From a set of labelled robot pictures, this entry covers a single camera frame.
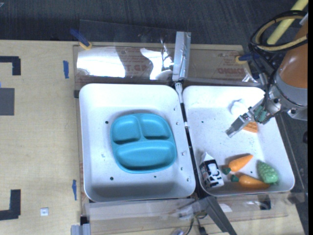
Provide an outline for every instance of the carrot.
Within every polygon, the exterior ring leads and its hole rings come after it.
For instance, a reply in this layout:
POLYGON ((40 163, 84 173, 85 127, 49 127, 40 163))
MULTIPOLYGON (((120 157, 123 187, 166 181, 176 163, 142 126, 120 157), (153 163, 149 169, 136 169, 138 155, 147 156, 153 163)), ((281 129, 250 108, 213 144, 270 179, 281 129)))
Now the carrot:
POLYGON ((239 182, 241 186, 252 189, 266 189, 270 186, 270 184, 266 184, 263 181, 252 178, 248 175, 242 175, 239 178, 232 175, 230 180, 232 182, 239 182))
POLYGON ((249 154, 241 158, 237 158, 232 160, 228 167, 223 168, 222 171, 224 174, 228 174, 231 171, 239 171, 242 167, 244 167, 251 159, 253 158, 253 155, 249 154))

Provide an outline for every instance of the blue divided plate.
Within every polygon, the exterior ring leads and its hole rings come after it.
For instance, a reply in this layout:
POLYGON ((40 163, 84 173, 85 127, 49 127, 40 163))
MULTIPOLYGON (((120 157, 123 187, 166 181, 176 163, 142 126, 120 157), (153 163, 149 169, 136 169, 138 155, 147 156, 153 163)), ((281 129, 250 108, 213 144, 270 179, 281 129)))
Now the blue divided plate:
POLYGON ((116 163, 130 173, 148 173, 171 166, 177 156, 172 130, 156 115, 137 113, 118 117, 111 125, 116 163))

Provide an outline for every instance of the blue tape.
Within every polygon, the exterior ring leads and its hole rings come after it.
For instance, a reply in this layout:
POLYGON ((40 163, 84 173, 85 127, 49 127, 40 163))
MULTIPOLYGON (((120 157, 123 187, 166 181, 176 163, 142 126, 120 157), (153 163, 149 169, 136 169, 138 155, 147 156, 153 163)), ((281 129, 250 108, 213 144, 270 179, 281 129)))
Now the blue tape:
POLYGON ((63 71, 64 71, 65 78, 69 78, 68 61, 65 61, 65 60, 63 61, 63 71))
MULTIPOLYGON (((256 53, 254 53, 254 58, 257 59, 259 58, 260 56, 256 53)), ((251 54, 245 54, 241 57, 238 58, 239 61, 248 61, 248 60, 251 60, 251 54)))
POLYGON ((81 42, 85 46, 89 46, 90 43, 88 40, 76 29, 70 29, 69 30, 70 34, 78 39, 79 42, 81 42))
POLYGON ((73 193, 74 193, 74 199, 77 200, 77 194, 76 194, 77 187, 76 187, 76 180, 75 179, 73 179, 72 189, 73 189, 73 193))

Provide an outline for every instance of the white sink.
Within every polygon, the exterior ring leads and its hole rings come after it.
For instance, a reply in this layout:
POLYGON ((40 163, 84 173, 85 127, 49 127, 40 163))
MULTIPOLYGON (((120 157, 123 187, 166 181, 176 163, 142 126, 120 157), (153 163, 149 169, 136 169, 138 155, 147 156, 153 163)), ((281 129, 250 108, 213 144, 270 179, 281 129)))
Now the white sink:
POLYGON ((184 198, 196 187, 178 94, 165 85, 87 84, 79 93, 84 188, 94 202, 184 198), (152 113, 173 133, 174 163, 150 173, 129 173, 116 163, 110 140, 118 117, 152 113))

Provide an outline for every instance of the beige tabletop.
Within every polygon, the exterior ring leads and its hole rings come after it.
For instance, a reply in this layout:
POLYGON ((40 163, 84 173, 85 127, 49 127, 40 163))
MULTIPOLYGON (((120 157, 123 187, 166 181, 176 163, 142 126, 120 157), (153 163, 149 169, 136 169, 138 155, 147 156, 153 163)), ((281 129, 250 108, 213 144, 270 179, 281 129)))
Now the beige tabletop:
MULTIPOLYGON (((0 41, 0 56, 18 56, 21 75, 0 63, 2 88, 15 88, 14 116, 0 116, 0 210, 9 209, 10 190, 21 190, 21 215, 0 221, 0 234, 69 235, 80 223, 81 193, 73 46, 77 42, 0 41), (63 61, 68 61, 65 78, 63 61), (76 180, 77 200, 72 182, 76 180), (41 215, 48 208, 48 215, 41 215)), ((238 234, 302 235, 295 205, 287 215, 232 221, 238 234)), ((209 234, 222 234, 215 224, 209 234)), ((171 234, 174 229, 129 235, 171 234)), ((191 235, 199 234, 195 225, 191 235)))

